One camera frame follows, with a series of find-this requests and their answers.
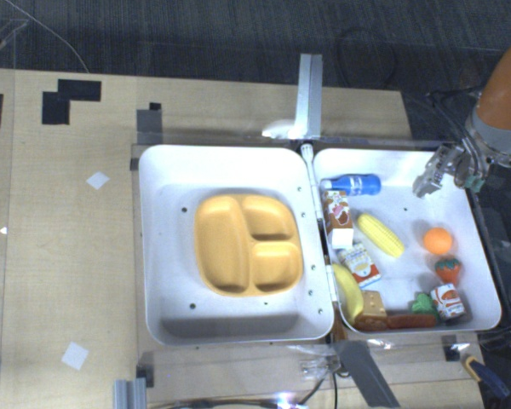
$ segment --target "wooden surface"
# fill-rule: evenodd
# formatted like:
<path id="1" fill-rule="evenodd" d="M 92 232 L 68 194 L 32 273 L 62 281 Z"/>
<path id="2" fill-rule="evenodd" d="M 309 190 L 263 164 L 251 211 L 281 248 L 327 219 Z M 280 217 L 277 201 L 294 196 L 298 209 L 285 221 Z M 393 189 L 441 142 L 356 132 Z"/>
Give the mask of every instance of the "wooden surface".
<path id="1" fill-rule="evenodd" d="M 101 102 L 72 101 L 69 126 L 42 125 L 42 92 L 56 91 L 58 78 L 100 80 Z M 113 381 L 132 379 L 138 357 L 129 171 L 136 109 L 162 103 L 170 131 L 257 135 L 272 121 L 295 116 L 296 87 L 22 71 L 0 71 L 0 80 L 8 96 L 14 80 L 14 127 L 0 132 L 13 141 L 0 409 L 112 407 Z M 326 134 L 410 136 L 397 93 L 324 89 L 323 99 Z M 97 171 L 110 177 L 100 190 L 86 183 Z M 6 176 L 0 168 L 8 187 Z M 70 342 L 89 351 L 80 371 L 61 362 Z M 411 351 L 407 343 L 404 357 L 400 351 L 375 352 L 400 402 L 481 407 L 475 381 L 460 364 L 444 362 L 437 345 L 426 353 Z M 470 349 L 478 353 L 474 344 Z M 187 394 L 202 392 L 199 380 L 214 383 L 214 391 L 224 381 L 251 389 L 234 368 L 225 372 L 212 364 L 212 356 L 197 366 L 182 351 L 166 359 L 175 364 L 171 376 Z M 266 364 L 258 359 L 248 356 L 241 366 L 253 369 L 253 382 L 264 383 Z M 298 375 L 296 358 L 290 363 Z M 193 372 L 199 376 L 188 376 Z M 340 385 L 348 407 L 365 407 L 352 379 Z M 332 398 L 323 390 L 310 406 L 329 407 Z"/>

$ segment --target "orange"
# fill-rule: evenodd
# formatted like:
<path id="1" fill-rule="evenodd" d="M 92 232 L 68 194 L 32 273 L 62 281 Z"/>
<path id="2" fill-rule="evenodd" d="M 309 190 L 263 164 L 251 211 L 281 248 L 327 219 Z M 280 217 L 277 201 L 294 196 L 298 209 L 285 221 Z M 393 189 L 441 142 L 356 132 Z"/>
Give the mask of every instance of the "orange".
<path id="1" fill-rule="evenodd" d="M 443 255 L 452 247 L 452 236 L 443 228 L 430 228 L 424 235 L 424 247 L 435 255 Z"/>

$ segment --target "blue water bottle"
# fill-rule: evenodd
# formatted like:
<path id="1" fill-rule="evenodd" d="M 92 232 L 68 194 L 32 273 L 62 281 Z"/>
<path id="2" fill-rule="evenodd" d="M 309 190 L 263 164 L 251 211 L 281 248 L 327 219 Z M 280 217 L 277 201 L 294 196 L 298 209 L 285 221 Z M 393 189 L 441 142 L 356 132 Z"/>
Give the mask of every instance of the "blue water bottle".
<path id="1" fill-rule="evenodd" d="M 320 186 L 344 191 L 347 195 L 375 195 L 381 191 L 381 179 L 374 174 L 346 174 L 336 179 L 324 179 Z"/>

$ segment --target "white paper square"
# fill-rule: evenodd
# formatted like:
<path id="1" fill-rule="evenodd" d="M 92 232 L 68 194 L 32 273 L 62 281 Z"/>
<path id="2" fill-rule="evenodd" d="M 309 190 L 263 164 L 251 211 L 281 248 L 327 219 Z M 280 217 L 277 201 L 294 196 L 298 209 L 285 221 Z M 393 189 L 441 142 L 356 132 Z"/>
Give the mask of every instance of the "white paper square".
<path id="1" fill-rule="evenodd" d="M 89 179 L 87 179 L 86 182 L 94 189 L 100 189 L 102 185 L 104 185 L 109 180 L 110 177 L 104 173 L 101 173 L 100 171 L 97 171 Z"/>
<path id="2" fill-rule="evenodd" d="M 68 366 L 71 366 L 72 368 L 75 368 L 79 371 L 81 370 L 88 354 L 89 351 L 84 349 L 81 345 L 70 343 L 68 349 L 66 349 L 66 352 L 62 356 L 62 361 Z"/>

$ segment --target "yellow divided plate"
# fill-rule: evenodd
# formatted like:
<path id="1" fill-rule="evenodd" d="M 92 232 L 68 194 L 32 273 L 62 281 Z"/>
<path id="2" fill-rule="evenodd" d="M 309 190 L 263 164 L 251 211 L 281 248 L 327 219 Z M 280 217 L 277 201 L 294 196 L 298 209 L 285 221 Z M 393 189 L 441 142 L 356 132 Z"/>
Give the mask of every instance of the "yellow divided plate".
<path id="1" fill-rule="evenodd" d="M 195 253 L 204 283 L 226 296 L 286 291 L 303 271 L 292 213 L 283 203 L 262 195 L 206 199 L 195 214 Z"/>

